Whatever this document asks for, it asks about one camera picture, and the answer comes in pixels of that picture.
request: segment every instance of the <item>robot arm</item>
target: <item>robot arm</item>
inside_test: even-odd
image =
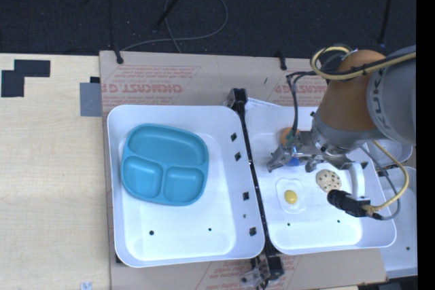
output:
[[[345,53],[333,73],[316,66],[319,56],[328,50]],[[344,47],[319,51],[311,59],[311,67],[329,84],[313,115],[311,130],[286,130],[267,164],[269,172],[292,158],[304,162],[307,172],[325,161],[339,170],[354,171],[355,164],[346,155],[368,141],[389,139],[416,145],[415,57],[416,46],[387,57],[371,50],[350,52]],[[352,215],[355,211],[359,211],[356,216],[366,215],[360,209],[366,202],[356,202],[356,195],[348,200],[346,193],[331,192],[328,200],[343,210],[347,210],[343,202],[356,204],[358,208],[349,209],[353,210]]]

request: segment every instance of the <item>yellow cable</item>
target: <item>yellow cable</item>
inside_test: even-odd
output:
[[[396,164],[403,172],[405,176],[405,182],[402,186],[402,189],[392,198],[390,198],[388,201],[386,201],[383,204],[380,204],[379,206],[373,206],[371,204],[363,206],[362,208],[367,211],[369,215],[373,214],[374,212],[380,211],[382,208],[385,208],[386,206],[389,206],[391,203],[395,202],[397,199],[401,197],[401,195],[405,192],[405,190],[408,187],[409,184],[409,175],[406,169],[395,159],[387,150],[385,150],[381,144],[379,144],[377,141],[373,141],[373,143],[391,160]]]
[[[342,51],[345,53],[349,53],[349,49],[345,48],[343,46],[330,46],[329,48],[324,48],[319,50],[310,60],[310,65],[312,70],[314,70],[314,72],[319,75],[322,76],[324,79],[329,79],[329,80],[346,80],[346,79],[351,79],[353,77],[357,77],[357,76],[361,76],[363,74],[367,74],[367,73],[371,73],[372,71],[375,71],[377,69],[381,69],[381,68],[385,68],[388,67],[390,65],[395,65],[398,64],[400,62],[404,62],[405,60],[409,60],[412,58],[416,57],[416,52],[411,52],[409,54],[405,54],[404,56],[399,56],[397,58],[391,59],[387,62],[380,62],[377,65],[373,65],[371,67],[368,67],[367,69],[361,70],[361,71],[355,71],[353,73],[349,73],[349,74],[345,74],[345,75],[333,75],[333,74],[327,74],[324,73],[323,71],[321,71],[319,68],[317,68],[317,60],[319,59],[320,55],[323,54],[324,52],[329,52],[329,51]]]

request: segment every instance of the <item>cable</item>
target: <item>cable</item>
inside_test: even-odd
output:
[[[293,145],[294,137],[296,136],[296,132],[298,130],[298,100],[296,98],[296,82],[304,76],[307,75],[315,75],[314,71],[297,71],[295,73],[291,73],[286,76],[288,86],[290,87],[290,92],[292,93],[293,97],[293,106],[294,106],[294,119],[293,119],[293,126],[290,129],[290,131],[286,134],[285,139],[287,140],[285,146],[291,147]]]
[[[398,194],[396,187],[394,186],[392,180],[390,179],[387,171],[379,164],[379,161],[368,151],[364,148],[364,146],[361,146],[360,149],[366,153],[366,155],[376,164],[376,166],[379,168],[379,170],[382,172],[383,176],[387,179],[388,183],[390,184],[391,188],[393,189],[393,192],[395,195]],[[394,214],[391,214],[389,217],[384,217],[380,214],[377,214],[378,220],[391,220],[394,219],[400,212],[400,199],[397,199],[397,209]]]
[[[170,0],[167,0],[166,3],[165,3],[165,5],[164,5],[164,9],[165,9],[165,10],[166,10],[166,8],[167,8],[167,5],[168,5],[169,1],[170,1]],[[216,31],[214,31],[214,32],[212,32],[212,33],[210,33],[210,34],[207,34],[207,35],[199,36],[199,37],[180,37],[180,38],[175,38],[175,37],[173,36],[173,33],[172,33],[172,30],[171,30],[171,27],[169,26],[168,20],[167,20],[167,18],[165,18],[165,19],[164,19],[164,22],[165,22],[165,24],[166,24],[166,26],[167,26],[167,28],[168,28],[169,36],[170,36],[171,38],[167,38],[167,39],[155,39],[155,40],[142,41],[142,42],[140,42],[140,43],[136,43],[136,44],[134,44],[134,45],[127,46],[126,48],[121,49],[121,51],[128,51],[128,50],[130,50],[130,49],[132,49],[132,48],[136,48],[136,47],[138,47],[138,46],[142,46],[142,45],[149,44],[149,43],[158,43],[158,42],[163,42],[163,41],[172,41],[172,42],[174,43],[175,47],[177,48],[177,51],[178,51],[179,53],[182,53],[181,50],[180,50],[180,48],[179,48],[179,46],[178,46],[178,44],[177,44],[177,41],[186,41],[186,40],[199,40],[199,39],[205,39],[205,38],[211,37],[212,35],[218,34],[222,29],[224,29],[224,27],[226,26],[226,23],[228,22],[228,7],[226,6],[224,0],[220,0],[220,1],[221,1],[222,5],[224,6],[224,9],[225,9],[225,20],[224,20],[224,22],[222,23],[221,27],[220,27],[219,29],[217,29]]]
[[[116,55],[116,62],[118,64],[122,64],[124,62],[124,59],[121,57],[120,52],[118,51],[116,40],[115,40],[115,33],[114,33],[114,24],[113,24],[113,0],[109,0],[109,48],[110,50],[115,52]]]
[[[317,75],[322,76],[324,79],[329,79],[329,80],[352,79],[354,77],[365,75],[367,73],[371,73],[372,71],[375,71],[375,70],[378,70],[381,68],[385,68],[385,67],[388,67],[390,65],[395,65],[395,64],[398,64],[400,62],[404,62],[405,60],[410,60],[410,59],[413,59],[416,57],[416,52],[411,52],[409,54],[405,54],[402,56],[397,56],[397,57],[394,56],[391,58],[386,57],[382,60],[368,63],[366,65],[362,65],[361,67],[353,68],[352,70],[349,70],[349,71],[336,72],[336,73],[325,73],[321,69],[317,68],[317,61],[319,60],[319,57],[322,54],[329,52],[329,51],[342,51],[342,52],[346,53],[345,57],[347,56],[347,54],[353,53],[349,50],[349,48],[346,48],[344,46],[330,46],[328,48],[323,48],[314,54],[314,56],[310,60],[311,68],[314,70],[314,72]]]
[[[381,144],[379,144],[377,141],[373,141],[373,143],[391,160],[393,161],[397,167],[399,167],[405,177],[405,181],[404,184],[402,186],[402,188],[400,189],[400,191],[392,198],[390,198],[389,200],[387,200],[385,203],[380,204],[378,206],[373,206],[371,204],[368,204],[366,206],[363,206],[362,208],[364,210],[367,211],[367,213],[369,215],[372,215],[373,213],[380,211],[382,208],[385,208],[386,206],[389,206],[391,203],[395,202],[396,200],[399,199],[399,197],[402,196],[402,194],[406,191],[408,184],[409,184],[409,175],[408,172],[406,171],[406,169],[403,167],[403,165],[401,165],[401,163],[399,163],[399,161],[397,161],[397,159],[395,159],[387,150],[385,150]]]

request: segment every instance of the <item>blue object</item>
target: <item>blue object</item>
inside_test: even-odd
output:
[[[286,163],[287,166],[291,166],[291,167],[300,166],[301,164],[302,162],[296,157],[292,157],[292,159]]]
[[[196,134],[174,127],[143,124],[128,135],[121,180],[134,197],[183,206],[204,192],[209,152]]]

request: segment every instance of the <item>cardboard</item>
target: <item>cardboard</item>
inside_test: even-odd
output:
[[[287,58],[287,71],[278,58],[122,52],[119,65],[111,51],[100,52],[107,214],[111,284],[119,289],[212,290],[243,289],[239,276],[249,260],[201,262],[151,268],[129,268],[116,262],[107,142],[107,115],[123,104],[223,105],[232,88],[244,88],[250,98],[289,106],[293,99],[286,75],[309,71],[309,60]],[[297,85],[298,105],[318,106],[326,82],[304,77]],[[268,290],[320,289],[382,283],[387,275],[378,249],[281,255],[285,274]]]

